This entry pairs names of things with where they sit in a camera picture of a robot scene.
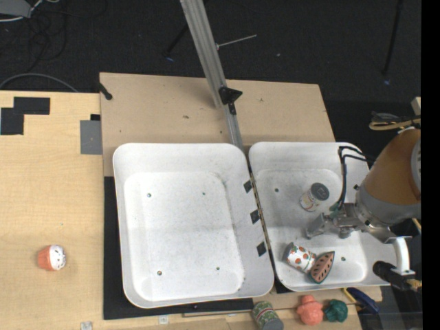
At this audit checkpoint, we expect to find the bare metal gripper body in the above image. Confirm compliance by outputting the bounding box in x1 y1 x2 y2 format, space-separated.
322 202 371 239

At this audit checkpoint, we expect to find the white can with grey lid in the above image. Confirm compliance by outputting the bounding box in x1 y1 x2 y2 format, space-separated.
299 181 331 213

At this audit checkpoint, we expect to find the white cup with red print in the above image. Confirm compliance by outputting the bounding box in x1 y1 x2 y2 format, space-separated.
282 241 318 275

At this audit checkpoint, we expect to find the red watermelon slice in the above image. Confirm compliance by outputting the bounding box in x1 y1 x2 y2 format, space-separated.
307 250 336 285

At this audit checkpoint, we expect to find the white plastic tray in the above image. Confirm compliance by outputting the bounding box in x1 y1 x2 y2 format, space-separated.
247 141 400 293
112 142 276 309

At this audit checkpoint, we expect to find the pink toy figure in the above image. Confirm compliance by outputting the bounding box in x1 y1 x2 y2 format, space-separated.
296 294 325 326

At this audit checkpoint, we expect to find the green broccoli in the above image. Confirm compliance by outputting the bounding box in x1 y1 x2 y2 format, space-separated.
323 298 349 323

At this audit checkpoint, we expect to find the green can with red band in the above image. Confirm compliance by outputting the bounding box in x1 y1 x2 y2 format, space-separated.
251 300 285 330

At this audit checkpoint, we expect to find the brown cardboard board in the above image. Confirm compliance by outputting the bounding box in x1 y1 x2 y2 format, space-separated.
99 71 384 330

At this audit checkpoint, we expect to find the orange and white cupcake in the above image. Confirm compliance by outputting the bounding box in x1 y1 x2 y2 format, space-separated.
36 244 67 272

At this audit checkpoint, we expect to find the black cylinder on white bracket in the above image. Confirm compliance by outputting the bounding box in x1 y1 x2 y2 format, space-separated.
366 224 419 292

